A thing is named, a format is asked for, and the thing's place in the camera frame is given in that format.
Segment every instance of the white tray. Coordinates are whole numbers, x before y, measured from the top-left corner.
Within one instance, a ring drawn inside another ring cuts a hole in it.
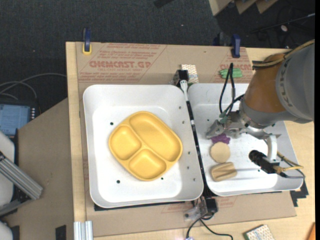
[[[236,84],[236,96],[240,96],[247,90],[248,84]],[[258,150],[268,153],[267,144],[249,134],[243,134],[240,138],[232,138],[229,143],[231,156],[228,162],[233,162],[237,175],[234,178],[215,182],[210,170],[217,163],[210,156],[210,148],[213,145],[210,139],[205,137],[208,128],[216,119],[219,119],[219,99],[223,88],[220,83],[197,83],[188,90],[188,96],[194,116],[199,148],[205,172],[205,178],[210,190],[218,196],[231,196],[239,194],[252,194],[274,191],[298,189],[302,183],[301,178],[283,178],[277,174],[267,174],[249,159],[249,152]],[[222,109],[227,108],[231,102],[231,87],[226,86]],[[233,111],[239,108],[239,102],[233,106]],[[281,134],[277,139],[278,151],[293,162],[297,162],[286,126],[283,122],[277,122],[274,127],[265,129],[268,133]],[[285,162],[280,166],[288,167]],[[301,176],[297,171],[287,171],[290,176]]]
[[[203,192],[200,165],[183,92],[172,85],[91,85],[83,94],[89,185],[103,208],[197,199]],[[139,111],[159,117],[181,139],[178,162],[161,178],[142,181],[123,168],[108,147],[111,132]]]

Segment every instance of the cardboard sheet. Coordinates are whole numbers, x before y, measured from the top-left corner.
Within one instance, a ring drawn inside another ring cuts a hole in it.
[[[73,238],[68,108],[65,99],[18,131],[19,167],[43,187],[40,199],[3,218],[10,227],[19,226],[20,240],[53,240],[60,227]]]
[[[92,54],[84,55],[82,43],[76,43],[86,216],[93,222],[95,237],[188,227],[184,212],[192,204],[95,210],[89,192],[84,90],[94,84],[168,84],[183,64],[196,66],[200,83],[223,83],[219,70],[233,62],[234,68],[240,68],[243,74],[234,81],[248,83],[253,74],[251,62],[245,48],[241,48],[240,55],[232,58],[231,47],[127,43],[92,43]],[[296,215],[289,192],[216,197],[216,200],[219,212],[208,225]]]

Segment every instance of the yellow plastic plate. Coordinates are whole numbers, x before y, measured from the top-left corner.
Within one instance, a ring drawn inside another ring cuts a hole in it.
[[[168,171],[180,158],[179,137],[157,116],[134,113],[111,133],[108,145],[113,156],[133,176],[152,181]]]

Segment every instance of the metal bracket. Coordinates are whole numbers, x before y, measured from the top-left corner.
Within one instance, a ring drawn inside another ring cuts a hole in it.
[[[74,240],[94,240],[94,230],[91,220],[73,223]]]
[[[193,207],[190,210],[187,210],[184,213],[184,221],[196,221],[197,219],[202,218],[208,213],[208,208],[206,204],[206,200],[202,200],[200,203],[198,203],[195,207]]]
[[[40,198],[42,193],[42,186],[36,183],[31,177],[29,177],[24,171],[22,171],[16,164],[11,162],[6,156],[0,151],[0,174],[4,175],[9,181],[11,181],[21,192],[26,194],[30,199],[36,200]],[[22,200],[14,200],[8,204],[0,207],[0,216],[7,214],[21,204],[24,204]]]

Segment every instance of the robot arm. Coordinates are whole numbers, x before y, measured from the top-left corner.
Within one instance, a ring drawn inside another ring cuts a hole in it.
[[[315,41],[286,54],[269,56],[262,63],[254,64],[253,68],[256,72],[244,96],[234,99],[240,100],[239,110],[222,112],[222,119],[215,120],[206,137],[226,133],[238,138],[246,133],[265,140],[268,154],[259,154],[259,157],[267,160],[266,165],[270,166],[267,173],[274,173],[278,136],[266,133],[264,128],[279,121],[307,123],[315,120]],[[257,163],[257,153],[250,154],[249,158]]]

